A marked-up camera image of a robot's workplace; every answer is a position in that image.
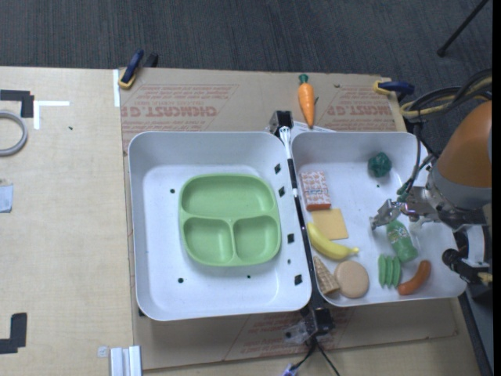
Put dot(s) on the green plastic bottle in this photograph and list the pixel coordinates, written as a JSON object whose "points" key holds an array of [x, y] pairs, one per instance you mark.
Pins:
{"points": [[403, 243]]}

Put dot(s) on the green pea pod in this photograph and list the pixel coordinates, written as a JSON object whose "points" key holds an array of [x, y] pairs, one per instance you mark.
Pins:
{"points": [[388, 270]]}

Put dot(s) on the orange and white carton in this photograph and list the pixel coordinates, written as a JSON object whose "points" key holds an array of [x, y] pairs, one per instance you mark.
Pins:
{"points": [[315, 190]]}

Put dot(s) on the orange carrot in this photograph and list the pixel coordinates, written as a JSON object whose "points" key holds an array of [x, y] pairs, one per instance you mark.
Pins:
{"points": [[307, 100]]}

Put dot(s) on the white plastic tray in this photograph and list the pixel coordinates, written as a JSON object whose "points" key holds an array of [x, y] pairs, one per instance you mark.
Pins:
{"points": [[352, 163], [156, 218]]}

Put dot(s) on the orange sausage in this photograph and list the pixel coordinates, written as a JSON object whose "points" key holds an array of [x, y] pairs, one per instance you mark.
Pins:
{"points": [[417, 278]]}

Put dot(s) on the round tan biscuit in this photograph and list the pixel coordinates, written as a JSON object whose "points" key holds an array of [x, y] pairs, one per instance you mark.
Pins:
{"points": [[352, 279]]}

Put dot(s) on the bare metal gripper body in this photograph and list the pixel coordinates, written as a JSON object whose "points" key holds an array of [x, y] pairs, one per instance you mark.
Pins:
{"points": [[420, 202]]}

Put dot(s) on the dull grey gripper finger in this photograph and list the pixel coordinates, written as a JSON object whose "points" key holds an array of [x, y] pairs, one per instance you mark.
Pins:
{"points": [[385, 212], [413, 216]]}

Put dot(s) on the tan waffle cone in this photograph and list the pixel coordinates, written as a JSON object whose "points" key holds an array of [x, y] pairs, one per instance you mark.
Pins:
{"points": [[325, 278]]}

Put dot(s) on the yellow banana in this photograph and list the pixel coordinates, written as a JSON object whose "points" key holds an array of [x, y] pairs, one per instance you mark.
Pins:
{"points": [[326, 246]]}

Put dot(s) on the yellow cheese slice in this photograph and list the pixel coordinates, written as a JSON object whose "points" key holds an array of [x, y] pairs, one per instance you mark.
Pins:
{"points": [[330, 225]]}

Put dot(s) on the green divided plate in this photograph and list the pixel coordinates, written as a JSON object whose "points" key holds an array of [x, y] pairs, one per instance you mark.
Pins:
{"points": [[231, 194]]}

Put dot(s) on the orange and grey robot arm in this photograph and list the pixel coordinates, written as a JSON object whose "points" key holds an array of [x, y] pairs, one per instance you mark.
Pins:
{"points": [[467, 147]]}

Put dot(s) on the dark green broccoli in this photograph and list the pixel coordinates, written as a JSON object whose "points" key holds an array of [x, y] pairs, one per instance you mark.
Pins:
{"points": [[379, 165]]}

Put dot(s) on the brown cardboard board red print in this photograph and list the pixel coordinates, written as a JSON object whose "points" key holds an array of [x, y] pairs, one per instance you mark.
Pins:
{"points": [[235, 104]]}

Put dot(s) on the black cylinder on white bracket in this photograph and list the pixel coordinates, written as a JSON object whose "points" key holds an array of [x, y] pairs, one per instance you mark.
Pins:
{"points": [[463, 266]]}

